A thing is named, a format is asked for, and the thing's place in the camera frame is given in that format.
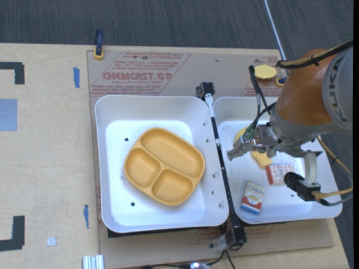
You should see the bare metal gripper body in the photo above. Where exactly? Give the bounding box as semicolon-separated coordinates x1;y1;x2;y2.
250;123;303;157

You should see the yellow round toy food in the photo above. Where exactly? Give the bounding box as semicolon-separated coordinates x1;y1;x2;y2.
233;126;249;145

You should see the thin black and white rod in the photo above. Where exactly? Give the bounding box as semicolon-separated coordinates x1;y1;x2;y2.
204;93;242;230

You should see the red and white packet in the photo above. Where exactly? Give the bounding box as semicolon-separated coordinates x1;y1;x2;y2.
265;163;296;185

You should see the red white blue carton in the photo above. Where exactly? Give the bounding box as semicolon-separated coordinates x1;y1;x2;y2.
240;180;266;216

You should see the yellow scalloped round disc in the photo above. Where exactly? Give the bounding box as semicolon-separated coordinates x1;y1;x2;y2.
254;63;278;81

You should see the white plastic tray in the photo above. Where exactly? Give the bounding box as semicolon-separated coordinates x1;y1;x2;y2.
94;94;231;234
213;96;344;225

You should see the orange divided plate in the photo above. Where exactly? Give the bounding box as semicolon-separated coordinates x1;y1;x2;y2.
123;127;206;207

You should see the brown cardboard board, red print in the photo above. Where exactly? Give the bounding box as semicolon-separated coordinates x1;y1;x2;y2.
86;50;335;266

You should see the black cylinder on white bracket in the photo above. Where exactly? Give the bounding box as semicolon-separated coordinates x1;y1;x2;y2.
283;150;323;202

